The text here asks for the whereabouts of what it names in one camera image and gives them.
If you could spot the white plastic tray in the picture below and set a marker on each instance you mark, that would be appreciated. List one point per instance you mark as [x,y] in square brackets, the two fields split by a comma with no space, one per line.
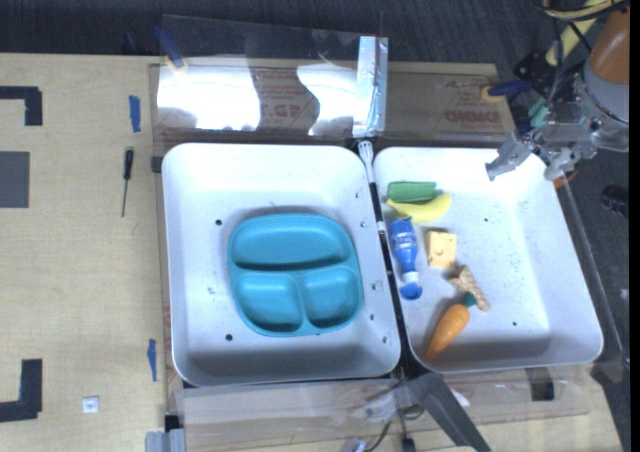
[200,250]
[520,260]

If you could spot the orange carrot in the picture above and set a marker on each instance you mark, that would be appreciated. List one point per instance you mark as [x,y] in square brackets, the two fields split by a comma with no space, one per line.
[449,329]

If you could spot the yellow banana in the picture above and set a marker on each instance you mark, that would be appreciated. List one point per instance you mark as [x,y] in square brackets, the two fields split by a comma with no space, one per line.
[425,210]

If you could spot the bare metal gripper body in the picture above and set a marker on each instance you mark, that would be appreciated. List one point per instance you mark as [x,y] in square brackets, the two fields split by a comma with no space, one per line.
[570,132]

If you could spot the blue plastic bottle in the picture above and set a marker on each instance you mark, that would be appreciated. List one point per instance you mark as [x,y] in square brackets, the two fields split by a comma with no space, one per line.
[404,246]

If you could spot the black screwdriver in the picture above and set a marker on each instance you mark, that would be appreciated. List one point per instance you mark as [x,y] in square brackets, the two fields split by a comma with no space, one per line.
[127,170]

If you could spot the blue divided plate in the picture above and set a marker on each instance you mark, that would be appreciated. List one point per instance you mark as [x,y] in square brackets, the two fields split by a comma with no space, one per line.
[292,245]

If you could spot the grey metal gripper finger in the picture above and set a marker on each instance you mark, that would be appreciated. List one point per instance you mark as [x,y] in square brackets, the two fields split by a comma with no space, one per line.
[507,156]
[561,166]

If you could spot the yellow cheese wedge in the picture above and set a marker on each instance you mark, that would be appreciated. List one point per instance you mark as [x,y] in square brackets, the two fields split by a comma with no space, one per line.
[441,249]

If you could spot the green toy vegetable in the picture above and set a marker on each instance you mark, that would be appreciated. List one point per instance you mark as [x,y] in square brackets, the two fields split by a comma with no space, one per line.
[411,191]

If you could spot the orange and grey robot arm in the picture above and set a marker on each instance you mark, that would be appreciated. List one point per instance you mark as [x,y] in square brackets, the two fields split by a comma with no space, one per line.
[611,60]

